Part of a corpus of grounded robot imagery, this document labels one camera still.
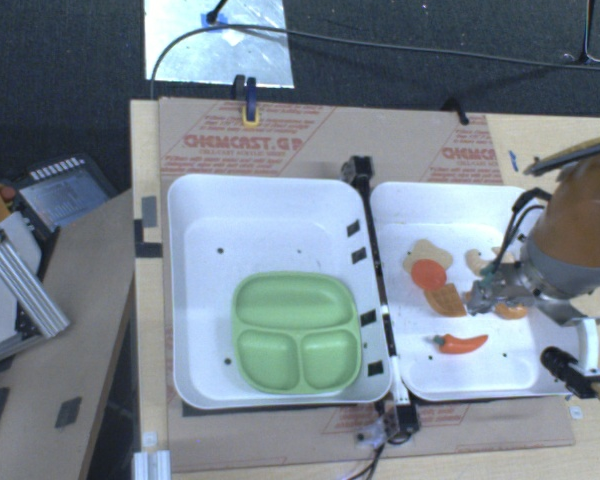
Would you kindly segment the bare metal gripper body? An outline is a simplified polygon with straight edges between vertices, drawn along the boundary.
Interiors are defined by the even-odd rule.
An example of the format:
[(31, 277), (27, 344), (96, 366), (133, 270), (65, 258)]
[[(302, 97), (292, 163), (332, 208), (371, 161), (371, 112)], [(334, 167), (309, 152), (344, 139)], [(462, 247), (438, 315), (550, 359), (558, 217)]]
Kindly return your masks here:
[(471, 293), (478, 292), (486, 300), (502, 298), (507, 307), (533, 306), (541, 295), (541, 290), (531, 282), (521, 263), (500, 264), (498, 267), (490, 263), (482, 268), (479, 279), (471, 288)]

